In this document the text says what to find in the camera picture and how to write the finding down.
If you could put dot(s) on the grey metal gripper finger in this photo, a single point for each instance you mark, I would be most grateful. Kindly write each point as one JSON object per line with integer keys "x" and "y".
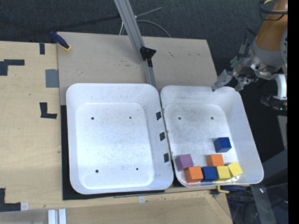
{"x": 222, "y": 79}
{"x": 243, "y": 84}

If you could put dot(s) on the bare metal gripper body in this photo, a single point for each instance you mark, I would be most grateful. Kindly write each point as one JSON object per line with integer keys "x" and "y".
{"x": 248, "y": 71}

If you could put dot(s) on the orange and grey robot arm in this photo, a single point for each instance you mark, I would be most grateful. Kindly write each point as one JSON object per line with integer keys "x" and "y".
{"x": 272, "y": 31}

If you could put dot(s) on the white plastic tray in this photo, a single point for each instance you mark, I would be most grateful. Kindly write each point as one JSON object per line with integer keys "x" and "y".
{"x": 114, "y": 146}
{"x": 198, "y": 127}

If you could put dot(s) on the blue cube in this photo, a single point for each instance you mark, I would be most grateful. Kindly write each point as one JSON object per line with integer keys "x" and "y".
{"x": 222, "y": 144}
{"x": 209, "y": 172}

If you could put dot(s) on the orange cube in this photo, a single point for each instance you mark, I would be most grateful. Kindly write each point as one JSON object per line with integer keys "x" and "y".
{"x": 193, "y": 174}
{"x": 215, "y": 160}

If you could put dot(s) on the yellow cube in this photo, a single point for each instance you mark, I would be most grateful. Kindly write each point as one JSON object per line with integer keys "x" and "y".
{"x": 223, "y": 172}
{"x": 235, "y": 169}

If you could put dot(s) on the purple cube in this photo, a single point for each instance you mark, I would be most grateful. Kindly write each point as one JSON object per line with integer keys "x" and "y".
{"x": 184, "y": 161}

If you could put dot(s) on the pale wood board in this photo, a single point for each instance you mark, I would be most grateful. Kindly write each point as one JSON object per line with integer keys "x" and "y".
{"x": 102, "y": 59}

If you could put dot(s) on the black cylinder on white bracket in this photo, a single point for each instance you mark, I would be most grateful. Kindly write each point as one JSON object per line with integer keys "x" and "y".
{"x": 280, "y": 87}

